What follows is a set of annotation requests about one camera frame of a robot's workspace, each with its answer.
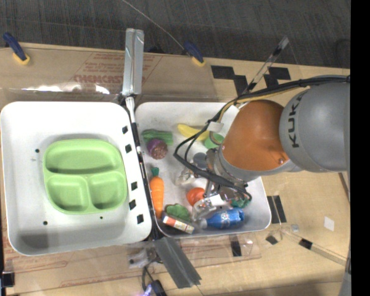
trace toy carrot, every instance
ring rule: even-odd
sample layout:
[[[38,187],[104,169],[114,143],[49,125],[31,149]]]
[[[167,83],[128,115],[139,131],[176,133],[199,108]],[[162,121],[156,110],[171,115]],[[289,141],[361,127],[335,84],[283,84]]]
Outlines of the toy carrot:
[[[163,197],[165,193],[165,184],[163,179],[159,177],[159,168],[152,168],[152,179],[149,181],[149,187],[152,196],[152,203],[154,205],[155,214],[157,218],[162,217],[163,211]]]

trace yellow banana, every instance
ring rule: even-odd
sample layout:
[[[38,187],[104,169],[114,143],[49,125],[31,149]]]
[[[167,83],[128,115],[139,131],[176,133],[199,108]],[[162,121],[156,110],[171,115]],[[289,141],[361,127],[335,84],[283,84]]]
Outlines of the yellow banana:
[[[177,129],[181,133],[181,135],[185,136],[186,138],[189,138],[189,137],[197,134],[200,131],[197,128],[193,128],[193,127],[190,127],[190,126],[185,125],[185,124],[178,124]],[[203,140],[208,138],[209,134],[210,134],[209,131],[205,131],[196,140],[203,141]]]

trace white tray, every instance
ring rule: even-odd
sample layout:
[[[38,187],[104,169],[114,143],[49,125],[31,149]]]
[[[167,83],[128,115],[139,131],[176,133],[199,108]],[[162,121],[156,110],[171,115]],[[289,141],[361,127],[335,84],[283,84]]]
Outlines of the white tray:
[[[130,244],[149,235],[152,221],[125,109],[103,102],[13,102],[2,109],[0,126],[8,237],[16,251],[41,255]],[[122,206],[71,215],[51,205],[43,178],[44,151],[70,138],[103,139],[120,150],[129,190]],[[131,190],[133,183],[137,188]],[[136,206],[130,209],[133,200]]]
[[[191,212],[191,206],[186,200],[186,192],[193,187],[199,186],[205,188],[206,179],[200,178],[192,184],[185,186],[175,185],[175,179],[183,170],[184,166],[174,158],[175,147],[185,138],[177,130],[178,123],[184,123],[190,126],[203,126],[208,119],[214,116],[223,106],[223,103],[214,102],[147,102],[141,104],[136,109],[136,121],[138,123],[139,135],[141,138],[141,148],[143,150],[144,161],[147,169],[147,176],[152,176],[150,169],[159,167],[160,177],[165,182],[164,206],[170,204],[181,204]],[[229,126],[236,116],[238,109],[231,107],[223,117],[223,129],[221,134],[224,136]],[[142,140],[142,132],[148,129],[171,131],[173,133],[173,146],[168,146],[168,154],[161,160],[155,160],[149,156],[146,144]],[[207,148],[202,142],[196,142],[189,153],[189,159],[192,159],[197,152],[206,152]],[[240,232],[260,231],[267,228],[271,222],[271,211],[267,201],[265,189],[261,178],[249,182],[247,190],[252,195],[251,203],[243,211],[245,213],[245,223],[241,228],[236,229],[195,229],[190,235],[174,228],[166,226],[160,220],[157,220],[160,230],[170,237],[199,237],[214,236],[223,234],[234,234]]]

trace blue bottle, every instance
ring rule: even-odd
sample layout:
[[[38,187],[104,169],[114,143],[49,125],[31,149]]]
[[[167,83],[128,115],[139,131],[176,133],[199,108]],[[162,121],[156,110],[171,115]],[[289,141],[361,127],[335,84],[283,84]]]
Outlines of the blue bottle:
[[[218,229],[228,229],[233,226],[240,225],[244,222],[244,212],[241,208],[234,207],[229,210],[216,212],[207,219],[200,220],[200,227],[205,229],[207,227],[214,227]]]

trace dark gray floor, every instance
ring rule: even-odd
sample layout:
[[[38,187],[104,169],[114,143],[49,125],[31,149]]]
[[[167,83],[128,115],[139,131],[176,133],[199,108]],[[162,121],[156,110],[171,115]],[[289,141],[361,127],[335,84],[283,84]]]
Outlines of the dark gray floor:
[[[0,46],[8,31],[24,42],[123,49],[125,30],[137,28],[146,51],[181,54],[169,32],[205,57],[265,61],[288,36],[288,64],[350,67],[351,0],[126,1],[155,23],[122,0],[0,0]]]

